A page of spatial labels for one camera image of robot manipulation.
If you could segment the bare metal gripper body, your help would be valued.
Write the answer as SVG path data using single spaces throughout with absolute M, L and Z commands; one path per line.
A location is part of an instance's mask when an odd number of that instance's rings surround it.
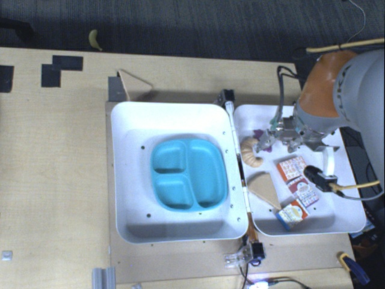
M 281 141 L 287 146 L 323 146 L 324 133 L 307 126 L 299 117 L 274 117 L 270 121 L 270 145 Z

